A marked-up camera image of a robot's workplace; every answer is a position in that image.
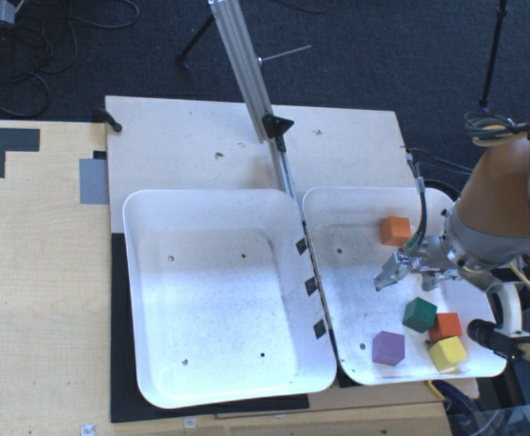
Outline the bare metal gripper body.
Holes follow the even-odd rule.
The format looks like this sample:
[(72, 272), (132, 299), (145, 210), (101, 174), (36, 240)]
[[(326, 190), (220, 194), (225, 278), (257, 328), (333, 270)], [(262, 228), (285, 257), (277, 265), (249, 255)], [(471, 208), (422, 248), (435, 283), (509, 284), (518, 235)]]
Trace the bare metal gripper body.
[(410, 243), (412, 273), (455, 269), (457, 278), (481, 292), (498, 289), (492, 271), (515, 258), (515, 237), (476, 235), (461, 241), (456, 235), (426, 236), (420, 243)]

